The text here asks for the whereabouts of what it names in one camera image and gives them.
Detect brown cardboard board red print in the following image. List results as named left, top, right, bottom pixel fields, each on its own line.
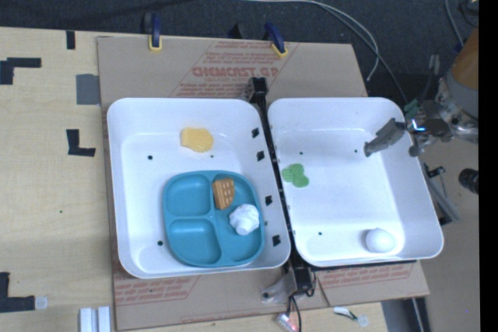
left=95, top=35, right=431, bottom=332

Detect blue divided plate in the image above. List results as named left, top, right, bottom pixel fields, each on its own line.
left=162, top=169, right=266, bottom=268

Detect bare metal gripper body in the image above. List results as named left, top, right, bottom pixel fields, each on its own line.
left=405, top=88, right=480, bottom=148

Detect green grapes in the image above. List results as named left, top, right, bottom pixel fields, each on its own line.
left=281, top=163, right=310, bottom=189

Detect white egg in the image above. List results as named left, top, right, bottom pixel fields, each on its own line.
left=364, top=227, right=396, bottom=254

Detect orange waffle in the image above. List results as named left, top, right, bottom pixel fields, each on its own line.
left=211, top=177, right=237, bottom=211

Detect yellow biscuit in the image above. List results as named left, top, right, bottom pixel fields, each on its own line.
left=179, top=127, right=215, bottom=154

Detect white cauliflower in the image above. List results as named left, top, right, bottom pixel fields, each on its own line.
left=228, top=203, right=261, bottom=236

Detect black block with thin wires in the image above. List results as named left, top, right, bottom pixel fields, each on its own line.
left=291, top=267, right=317, bottom=295
left=247, top=76, right=271, bottom=104

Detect thin black and white rod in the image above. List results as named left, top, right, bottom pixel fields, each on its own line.
left=255, top=100, right=310, bottom=305

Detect black cylinder on white bracket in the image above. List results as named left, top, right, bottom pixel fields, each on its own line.
left=458, top=167, right=480, bottom=195

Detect white plastic tray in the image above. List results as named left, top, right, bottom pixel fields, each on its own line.
left=106, top=96, right=293, bottom=280
left=267, top=96, right=445, bottom=268

